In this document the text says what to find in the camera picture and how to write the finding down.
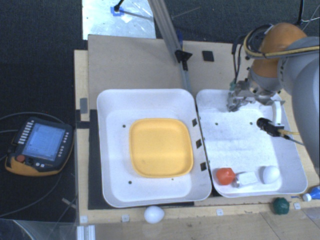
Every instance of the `white ball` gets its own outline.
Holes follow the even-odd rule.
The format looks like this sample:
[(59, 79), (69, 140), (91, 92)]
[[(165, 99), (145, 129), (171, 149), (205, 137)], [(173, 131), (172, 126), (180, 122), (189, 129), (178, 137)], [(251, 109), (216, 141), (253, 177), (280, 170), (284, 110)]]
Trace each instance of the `white ball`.
[(155, 224), (160, 222), (165, 216), (165, 211), (158, 206), (149, 206), (144, 211), (144, 218), (146, 222)]
[(263, 183), (271, 184), (274, 183), (280, 177), (280, 171), (275, 166), (267, 166), (263, 171)]

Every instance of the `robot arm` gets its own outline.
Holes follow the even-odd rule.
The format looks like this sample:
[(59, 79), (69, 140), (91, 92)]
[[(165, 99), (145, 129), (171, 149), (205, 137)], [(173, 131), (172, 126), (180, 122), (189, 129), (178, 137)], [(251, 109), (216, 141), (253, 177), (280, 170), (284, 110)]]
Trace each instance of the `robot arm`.
[(265, 35), (244, 81), (229, 93), (228, 110), (255, 101), (271, 106), (282, 88), (292, 96), (292, 109), (302, 141), (319, 175), (319, 37), (307, 37), (298, 27), (280, 23)]

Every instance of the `green ball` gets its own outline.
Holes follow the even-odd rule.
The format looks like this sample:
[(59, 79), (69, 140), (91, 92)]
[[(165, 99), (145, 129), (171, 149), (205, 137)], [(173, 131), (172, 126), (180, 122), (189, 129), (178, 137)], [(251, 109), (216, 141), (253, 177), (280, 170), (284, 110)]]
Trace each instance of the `green ball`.
[(277, 197), (273, 201), (273, 209), (276, 214), (288, 214), (290, 204), (289, 202), (283, 197)]

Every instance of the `black floor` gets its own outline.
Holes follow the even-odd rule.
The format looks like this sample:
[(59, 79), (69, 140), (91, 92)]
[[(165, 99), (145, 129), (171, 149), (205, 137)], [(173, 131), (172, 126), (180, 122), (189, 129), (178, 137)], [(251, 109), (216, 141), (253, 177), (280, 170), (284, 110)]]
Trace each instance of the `black floor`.
[[(185, 40), (225, 43), (266, 23), (295, 23), (300, 6), (300, 0), (165, 1), (172, 16), (201, 7), (173, 21)], [(305, 0), (303, 19), (312, 15), (319, 2)], [(319, 36), (319, 20), (310, 23), (305, 32)], [(75, 49), (87, 49), (87, 42), (82, 40), (82, 0), (0, 0), (0, 117), (34, 111), (74, 126)], [(0, 131), (19, 128), (26, 118), (0, 121)], [(0, 135), (0, 154), (5, 154), (12, 136)], [(4, 169), (2, 160), (0, 217), (41, 198), (59, 177), (14, 175)], [(4, 218), (56, 221), (67, 207), (62, 198), (72, 200), (75, 195), (72, 155), (56, 189), (47, 198)], [(71, 208), (61, 221), (71, 222), (75, 216)]]

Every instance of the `yellow tray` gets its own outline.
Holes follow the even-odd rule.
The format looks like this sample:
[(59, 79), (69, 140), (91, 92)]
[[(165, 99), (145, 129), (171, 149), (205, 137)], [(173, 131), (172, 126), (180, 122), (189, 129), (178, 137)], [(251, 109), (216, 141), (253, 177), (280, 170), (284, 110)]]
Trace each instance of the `yellow tray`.
[(182, 176), (194, 165), (188, 128), (177, 119), (135, 121), (130, 127), (129, 146), (133, 168), (143, 177)]

